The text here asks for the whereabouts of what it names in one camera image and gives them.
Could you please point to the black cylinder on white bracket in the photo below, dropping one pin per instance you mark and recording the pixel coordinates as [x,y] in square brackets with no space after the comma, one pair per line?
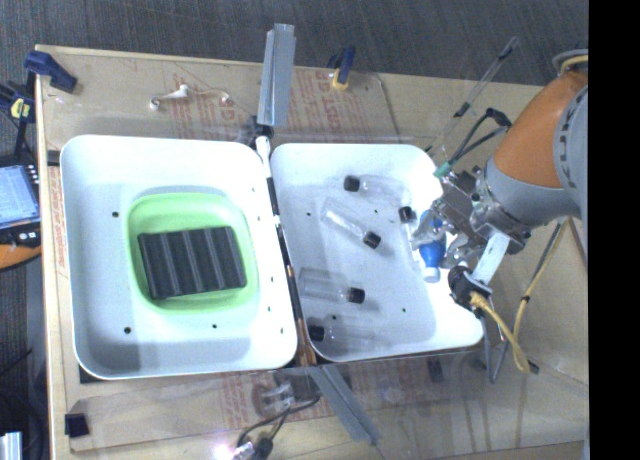
[462,288]

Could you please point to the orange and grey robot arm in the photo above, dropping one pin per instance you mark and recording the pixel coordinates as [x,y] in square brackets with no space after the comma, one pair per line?
[535,148]

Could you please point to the black ribbed rectangular block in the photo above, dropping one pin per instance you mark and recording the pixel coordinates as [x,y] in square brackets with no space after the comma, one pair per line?
[192,263]

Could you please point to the white plastic tray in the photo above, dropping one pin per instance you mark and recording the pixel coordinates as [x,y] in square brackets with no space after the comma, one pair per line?
[100,248]
[390,308]

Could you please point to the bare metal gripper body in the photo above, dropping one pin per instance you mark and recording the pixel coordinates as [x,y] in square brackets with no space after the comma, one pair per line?
[462,208]

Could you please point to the white plastic hook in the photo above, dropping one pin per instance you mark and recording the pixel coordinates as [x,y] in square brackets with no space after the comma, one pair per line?
[172,94]

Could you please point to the brown cardboard board red print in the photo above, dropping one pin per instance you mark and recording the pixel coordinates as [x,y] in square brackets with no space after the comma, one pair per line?
[150,408]

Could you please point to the clear bottle with black cap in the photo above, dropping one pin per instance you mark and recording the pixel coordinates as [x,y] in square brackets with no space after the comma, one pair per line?
[372,239]
[316,332]
[356,295]
[407,214]
[352,183]

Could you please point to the green divided plate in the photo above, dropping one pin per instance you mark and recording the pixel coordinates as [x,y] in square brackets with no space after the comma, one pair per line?
[150,208]

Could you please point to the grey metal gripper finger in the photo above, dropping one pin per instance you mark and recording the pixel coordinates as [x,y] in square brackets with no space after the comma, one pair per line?
[424,237]
[457,253]

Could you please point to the blue bottle with white cap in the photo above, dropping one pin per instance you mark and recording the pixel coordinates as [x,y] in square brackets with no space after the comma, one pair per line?
[431,254]

